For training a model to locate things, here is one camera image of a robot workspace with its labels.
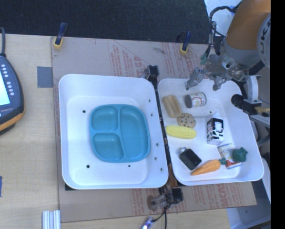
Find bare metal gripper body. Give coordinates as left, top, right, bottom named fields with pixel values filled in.
left=204, top=54, right=246, bottom=82

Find white can with grey lid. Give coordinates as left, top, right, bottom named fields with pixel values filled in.
left=184, top=92, right=207, bottom=109

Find tan bread roll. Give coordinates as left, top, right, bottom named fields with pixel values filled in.
left=163, top=94, right=182, bottom=118

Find chocolate chip biscuit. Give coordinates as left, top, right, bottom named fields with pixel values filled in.
left=177, top=113, right=196, bottom=129

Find black and white milk carton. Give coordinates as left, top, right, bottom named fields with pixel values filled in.
left=206, top=112, right=224, bottom=146

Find thin black rod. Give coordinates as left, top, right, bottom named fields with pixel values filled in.
left=152, top=77, right=174, bottom=188

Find yellow corn cob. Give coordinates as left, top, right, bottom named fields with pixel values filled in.
left=165, top=125, right=197, bottom=140

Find white plastic tray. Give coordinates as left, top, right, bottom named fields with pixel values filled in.
left=58, top=73, right=169, bottom=190
left=157, top=78, right=265, bottom=187

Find white can with red base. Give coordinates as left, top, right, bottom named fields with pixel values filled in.
left=217, top=143, right=242, bottom=170

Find green broccoli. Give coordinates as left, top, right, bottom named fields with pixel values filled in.
left=232, top=147, right=248, bottom=163

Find black bottle with grey cap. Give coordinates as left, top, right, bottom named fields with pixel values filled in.
left=179, top=147, right=202, bottom=171

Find orange carrot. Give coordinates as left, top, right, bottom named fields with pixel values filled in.
left=191, top=158, right=227, bottom=176

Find blue divided plate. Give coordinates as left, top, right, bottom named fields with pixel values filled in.
left=89, top=104, right=151, bottom=163

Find brown cardboard board red print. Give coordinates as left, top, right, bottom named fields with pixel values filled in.
left=50, top=36, right=257, bottom=223

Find black cylinder on white bracket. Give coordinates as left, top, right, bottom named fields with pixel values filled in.
left=231, top=75, right=263, bottom=116

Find black block with wires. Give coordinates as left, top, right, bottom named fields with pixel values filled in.
left=158, top=187, right=183, bottom=204
left=140, top=65, right=159, bottom=81

